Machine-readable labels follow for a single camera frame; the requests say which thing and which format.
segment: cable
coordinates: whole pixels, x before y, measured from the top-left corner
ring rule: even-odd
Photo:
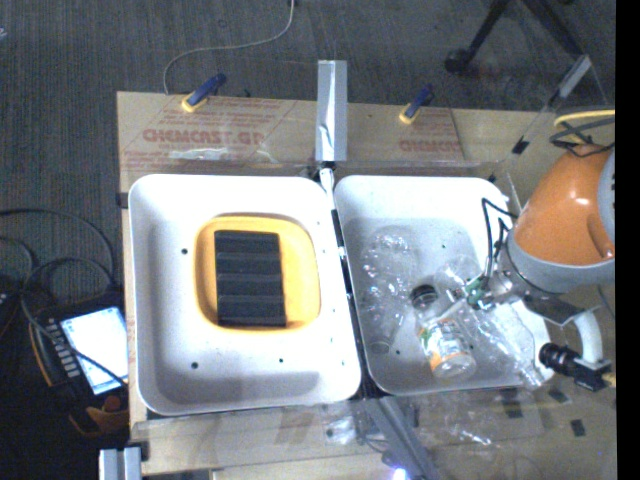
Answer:
[[[9,302],[12,302],[10,299],[5,300],[2,304],[9,304]],[[4,324],[4,326],[2,327],[2,329],[0,329],[0,340],[2,340],[2,338],[4,337],[4,335],[9,331],[9,329],[11,328],[11,324],[13,323],[16,315],[18,314],[18,306],[15,305],[13,307],[13,310],[9,310],[11,311],[11,314],[7,317],[6,322]]]
[[[369,439],[368,437],[364,437],[363,438],[364,444],[366,444],[369,448],[371,448],[374,452],[377,453],[384,453],[387,451],[387,448],[382,448],[382,447],[378,447],[375,446],[374,443],[384,443],[386,444],[386,441],[382,441],[382,440],[375,440],[375,439]]]
[[[31,251],[31,249],[29,249],[29,247],[27,246],[27,244],[25,244],[20,240],[16,240],[15,238],[11,238],[8,236],[0,236],[0,242],[6,242],[9,244],[15,244],[18,246],[20,251],[24,254],[25,258],[27,258],[27,263],[29,265],[27,268],[27,272],[28,272],[27,276],[28,276],[29,273],[33,270],[33,267],[36,263],[36,258],[33,252]]]
[[[496,242],[495,245],[495,252],[493,253],[493,260],[497,260],[498,259],[498,255],[500,254],[500,251],[502,250],[502,245],[504,243],[504,238],[507,235],[507,233],[509,232],[509,228],[507,227],[507,225],[504,223],[504,221],[502,219],[498,219],[498,224],[500,225],[500,234],[498,235],[498,240]]]
[[[49,210],[46,208],[11,208],[8,210],[1,210],[0,217],[8,217],[12,215],[18,215],[20,213],[43,213],[47,215],[54,215],[57,217],[64,217],[64,218],[82,223],[84,226],[90,229],[102,242],[104,248],[107,251],[107,255],[109,258],[109,267],[108,267],[109,275],[112,278],[114,277],[115,260],[114,260],[114,254],[113,254],[113,249],[111,247],[111,243],[109,242],[109,239],[106,237],[106,235],[95,224],[91,223],[89,220],[85,219],[84,217],[74,215],[73,213],[67,213],[61,210]]]
[[[558,129],[560,128],[560,125],[563,125],[565,129],[558,133],[553,134],[549,138],[549,142],[554,146],[566,149],[567,151],[571,152],[574,156],[577,156],[579,158],[584,158],[587,156],[596,155],[596,154],[608,151],[609,149],[614,147],[615,142],[612,142],[607,146],[601,146],[600,149],[598,150],[593,150],[593,151],[589,151],[588,153],[582,153],[582,154],[576,153],[576,151],[574,151],[574,148],[580,144],[593,144],[593,140],[591,140],[591,137],[585,137],[584,135],[582,135],[582,132],[585,130],[590,130],[592,128],[600,128],[602,126],[615,123],[615,120],[616,120],[615,115],[616,115],[616,111],[615,109],[612,109],[612,108],[591,108],[591,109],[584,109],[584,110],[569,112],[567,114],[560,115],[555,119],[555,121],[553,122],[553,125],[555,128],[558,128]],[[568,124],[568,121],[571,121],[574,119],[588,119],[588,118],[601,118],[601,119],[598,119],[597,121],[593,121],[590,123],[582,124],[580,126],[575,126],[575,127]]]
[[[173,66],[173,64],[175,64],[177,61],[179,61],[183,57],[186,57],[188,55],[192,55],[194,53],[199,53],[199,52],[210,52],[210,51],[221,51],[221,50],[240,50],[242,48],[250,48],[252,46],[260,46],[260,45],[263,45],[263,44],[271,43],[273,41],[276,41],[277,39],[280,39],[283,35],[285,35],[287,33],[287,31],[291,27],[291,23],[293,22],[293,11],[295,9],[295,0],[289,0],[289,6],[291,8],[291,10],[289,11],[289,21],[287,22],[286,26],[278,34],[276,34],[273,37],[270,37],[268,39],[262,39],[262,40],[259,40],[259,41],[253,41],[253,42],[250,42],[250,43],[238,44],[238,45],[205,46],[203,48],[194,48],[193,50],[189,50],[187,52],[181,53],[180,55],[177,55],[176,57],[171,59],[169,61],[169,63],[166,65],[166,67],[164,68],[164,71],[162,73],[162,85],[164,87],[164,93],[166,95],[169,95],[169,87],[167,85],[167,73],[169,72],[169,69],[171,68],[171,66]]]
[[[565,123],[566,121],[571,121],[573,119],[585,119],[590,117],[608,117],[608,116],[615,116],[615,115],[616,115],[615,109],[611,109],[611,108],[602,108],[602,109],[593,108],[593,109],[578,110],[575,112],[570,112],[568,114],[559,115],[553,121],[553,126],[555,128],[558,128],[561,124]]]
[[[491,234],[491,221],[489,219],[489,211],[487,209],[487,207],[491,207],[494,210],[503,213],[504,215],[507,215],[509,217],[511,217],[512,219],[517,219],[518,216],[514,215],[513,213],[508,212],[507,210],[503,210],[502,208],[500,208],[499,206],[495,205],[494,203],[492,203],[491,201],[489,201],[486,197],[482,198],[482,213],[484,214],[484,223],[487,227],[487,242],[488,242],[488,254],[487,254],[487,261],[485,262],[485,269],[484,272],[482,273],[483,279],[484,279],[484,284],[486,284],[487,282],[489,282],[489,277],[491,276],[491,272],[493,271],[493,262],[494,262],[494,244],[493,244],[493,236]],[[508,228],[506,226],[506,224],[504,223],[504,221],[502,219],[499,219],[499,223],[500,223],[500,237],[501,237],[501,242],[502,242],[502,238],[504,236],[504,231],[508,231]]]
[[[73,257],[73,256],[69,256],[69,257],[65,257],[65,258],[56,258],[55,260],[48,261],[47,263],[44,263],[43,265],[40,265],[39,267],[37,267],[34,270],[32,270],[31,273],[29,274],[29,277],[24,282],[23,289],[25,291],[27,291],[28,290],[28,284],[30,282],[32,282],[35,279],[35,277],[40,275],[40,273],[44,272],[47,269],[54,268],[54,267],[57,267],[59,265],[62,265],[64,263],[84,263],[84,264],[91,265],[92,267],[94,267],[98,272],[100,272],[100,274],[104,278],[106,287],[105,287],[105,289],[103,291],[106,291],[110,287],[115,286],[115,282],[114,282],[114,279],[111,276],[111,274],[107,271],[106,268],[104,268],[102,265],[100,265],[100,263],[98,263],[97,261],[90,260],[88,258],[76,258],[76,257]]]

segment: chair leg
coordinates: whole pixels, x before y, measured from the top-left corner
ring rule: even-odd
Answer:
[[[569,55],[579,57],[584,53],[569,29],[562,23],[546,0],[522,1]]]
[[[478,50],[493,29],[494,25],[504,13],[509,2],[511,2],[511,0],[493,0],[493,2],[491,2],[489,13],[476,33],[476,36],[473,38],[473,41],[471,41],[469,47],[449,52],[447,59],[444,61],[444,67],[447,71],[450,73],[461,73],[467,69],[467,66],[478,53]]]

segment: black cable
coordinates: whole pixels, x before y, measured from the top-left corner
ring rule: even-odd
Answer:
[[[582,124],[580,126],[570,126],[567,123],[562,123],[563,126],[565,126],[565,130],[555,133],[553,134],[551,137],[549,137],[549,142],[551,144],[553,144],[556,147],[562,148],[562,149],[566,149],[567,151],[571,152],[573,155],[577,156],[577,157],[587,157],[587,156],[591,156],[591,155],[597,155],[599,153],[603,153],[605,151],[610,150],[615,142],[612,142],[611,144],[608,144],[606,146],[601,146],[601,149],[598,150],[594,150],[594,151],[590,151],[588,153],[583,153],[583,154],[579,154],[576,153],[574,151],[574,148],[576,146],[580,146],[583,144],[591,144],[594,145],[593,141],[591,139],[589,139],[588,141],[585,142],[570,142],[570,141],[565,141],[562,140],[564,137],[569,137],[571,135],[576,135],[576,134],[581,134],[583,131],[585,130],[590,130],[592,128],[600,128],[601,126],[606,126],[609,124],[613,124],[615,122],[615,117],[608,117],[606,119],[600,119],[598,121],[593,121],[591,123],[586,123],[586,124]]]
[[[2,322],[0,329],[0,396],[11,384],[20,363],[21,339],[17,327],[16,315],[18,314],[17,296],[13,294],[7,298],[2,306],[8,308],[7,318]]]
[[[378,442],[378,443],[385,443],[385,444],[386,444],[386,441],[376,441],[376,440],[374,440],[374,439],[369,439],[368,437],[365,437],[365,438],[364,438],[364,443],[365,443],[369,448],[371,448],[374,452],[377,452],[377,453],[384,453],[384,452],[386,452],[386,451],[387,451],[387,448],[380,448],[380,447],[378,447],[378,446],[374,446],[374,444],[373,444],[374,442]]]
[[[495,252],[493,253],[494,261],[498,259],[498,255],[500,254],[504,243],[504,237],[510,230],[502,219],[498,219],[498,224],[500,225],[500,234],[498,235],[498,241],[495,244]]]
[[[493,236],[491,234],[491,221],[489,219],[489,211],[487,209],[487,207],[489,207],[489,206],[491,208],[493,208],[494,210],[496,210],[496,211],[498,211],[500,213],[503,213],[504,215],[507,215],[507,216],[511,217],[512,219],[517,219],[518,218],[513,213],[510,213],[507,210],[503,210],[499,206],[495,205],[494,203],[489,201],[486,197],[482,198],[482,213],[484,214],[484,223],[485,223],[485,226],[487,228],[487,242],[488,242],[487,261],[485,262],[485,270],[484,270],[484,272],[482,274],[484,276],[483,277],[484,284],[489,282],[489,277],[491,276],[491,272],[493,271],[493,262],[494,262]],[[501,238],[502,238],[503,228],[506,229],[506,225],[504,224],[502,219],[500,219],[500,235],[501,235]]]
[[[25,258],[27,259],[27,263],[28,263],[28,267],[27,267],[27,274],[25,276],[25,279],[30,275],[31,271],[34,268],[34,265],[36,264],[36,257],[33,254],[33,252],[31,251],[31,249],[29,249],[29,247],[27,246],[27,244],[25,244],[24,242],[20,241],[20,240],[16,240],[15,238],[11,238],[8,236],[0,236],[0,242],[6,242],[8,244],[15,244],[18,246],[18,249],[20,249],[20,251],[24,254]]]
[[[103,277],[103,279],[105,281],[106,286],[105,286],[103,292],[107,291],[109,288],[112,288],[112,287],[115,286],[115,280],[113,279],[111,274],[107,271],[107,269],[105,267],[103,267],[97,261],[90,260],[88,258],[78,258],[78,257],[74,257],[74,256],[67,256],[67,257],[64,257],[64,258],[56,258],[55,260],[48,261],[47,263],[44,263],[44,264],[40,265],[39,267],[33,269],[31,271],[31,273],[29,274],[29,277],[25,280],[25,282],[23,284],[23,288],[25,290],[28,290],[29,283],[33,282],[33,280],[36,277],[38,277],[42,272],[44,272],[45,270],[48,270],[48,269],[52,269],[52,268],[58,267],[58,266],[63,265],[65,263],[84,263],[86,265],[90,265],[93,268],[95,268],[98,272],[100,272],[100,274],[102,275],[102,277]]]
[[[13,215],[27,214],[27,213],[36,213],[36,214],[42,213],[46,215],[64,217],[64,218],[79,222],[84,226],[86,226],[88,229],[91,230],[91,232],[93,232],[99,238],[100,242],[103,244],[104,248],[106,249],[107,256],[109,258],[108,271],[110,272],[111,277],[115,276],[115,260],[114,260],[113,248],[111,246],[111,243],[109,242],[109,239],[106,237],[106,235],[91,221],[85,219],[84,217],[75,215],[73,213],[67,213],[62,210],[49,210],[46,208],[10,208],[8,210],[0,210],[0,217],[9,217]]]

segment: clear plastic bottle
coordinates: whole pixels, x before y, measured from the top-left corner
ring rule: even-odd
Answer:
[[[358,315],[364,342],[374,354],[387,354],[410,309],[417,251],[412,231],[388,225],[376,229],[360,257]]]
[[[411,292],[416,312],[418,339],[433,376],[441,381],[471,377],[478,364],[469,342],[456,321],[456,309],[464,299],[452,303],[432,284],[425,282]]]
[[[464,297],[464,288],[482,273],[478,262],[466,254],[458,254],[434,274],[434,283],[442,293]]]
[[[533,334],[510,304],[468,315],[474,340],[488,352],[493,365],[515,373],[526,389],[535,390],[543,384],[544,378],[535,364]]]

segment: white plastic part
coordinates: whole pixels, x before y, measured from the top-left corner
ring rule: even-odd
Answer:
[[[573,319],[580,340],[582,341],[581,360],[590,365],[597,365],[603,360],[602,334],[593,311],[580,313]]]
[[[233,333],[201,314],[192,248],[201,226],[222,214],[286,216],[308,232],[320,280],[315,320],[285,333]],[[138,390],[152,411],[331,403],[355,393],[360,365],[328,198],[318,184],[300,177],[150,175],[132,187],[129,217]]]
[[[479,274],[488,253],[481,203],[483,197],[506,210],[500,190],[479,178],[354,175],[340,180],[335,189],[336,207],[352,273],[356,306],[361,304],[361,294],[370,284],[358,260],[368,246],[369,237],[381,226],[409,228],[411,236],[416,237],[420,268],[413,280],[414,286],[423,283],[442,265],[459,255],[475,259]],[[502,217],[509,224],[508,217]],[[493,237],[497,238],[499,223],[493,216],[491,227]],[[535,341],[529,347],[532,349],[531,361],[538,367],[537,351],[550,339],[544,319],[528,311],[523,304],[514,304],[513,309],[511,306],[499,308],[499,311],[515,311],[528,327]],[[391,394],[412,396],[451,389],[523,384],[515,370],[506,371],[496,366],[488,351],[481,350],[482,347],[473,350],[478,368],[471,378],[439,383],[432,375],[416,337],[412,312],[397,333],[390,353],[371,353],[366,337],[363,341],[371,376]],[[546,370],[543,377],[553,375],[549,369],[543,370]]]

